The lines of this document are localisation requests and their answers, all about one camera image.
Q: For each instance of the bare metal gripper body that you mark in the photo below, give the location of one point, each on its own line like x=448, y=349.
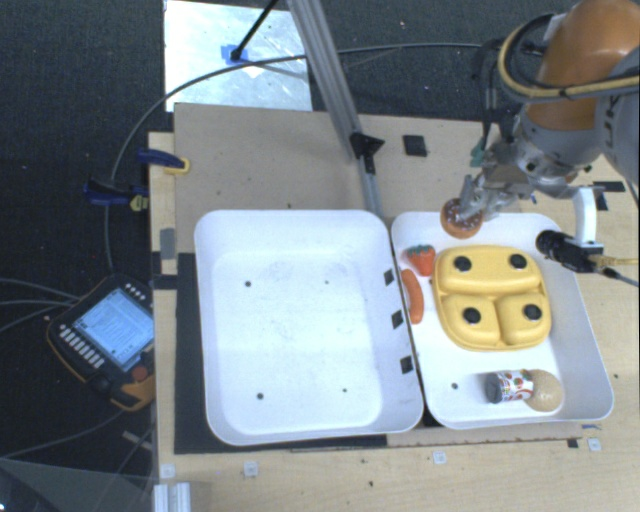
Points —
x=542, y=175

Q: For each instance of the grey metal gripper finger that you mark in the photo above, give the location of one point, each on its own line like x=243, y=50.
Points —
x=492, y=206
x=469, y=200

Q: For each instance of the brown sprinkled doughnut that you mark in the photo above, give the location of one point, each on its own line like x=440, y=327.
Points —
x=456, y=227

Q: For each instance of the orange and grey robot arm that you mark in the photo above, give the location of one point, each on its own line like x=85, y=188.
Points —
x=575, y=60

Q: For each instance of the orange carrot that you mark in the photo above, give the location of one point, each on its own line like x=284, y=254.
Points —
x=422, y=259

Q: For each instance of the yellow divided plate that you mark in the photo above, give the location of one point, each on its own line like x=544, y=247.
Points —
x=492, y=287

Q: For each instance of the orange sausage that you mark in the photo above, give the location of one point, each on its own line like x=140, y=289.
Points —
x=414, y=297

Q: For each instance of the white plastic tray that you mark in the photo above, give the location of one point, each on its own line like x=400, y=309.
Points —
x=300, y=340
x=570, y=320

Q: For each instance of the small printed can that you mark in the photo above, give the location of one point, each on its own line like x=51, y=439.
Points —
x=510, y=386

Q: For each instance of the brown cardboard board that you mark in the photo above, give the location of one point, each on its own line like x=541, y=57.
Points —
x=260, y=160

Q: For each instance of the black cylinder on white bracket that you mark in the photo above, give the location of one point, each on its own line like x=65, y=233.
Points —
x=565, y=250

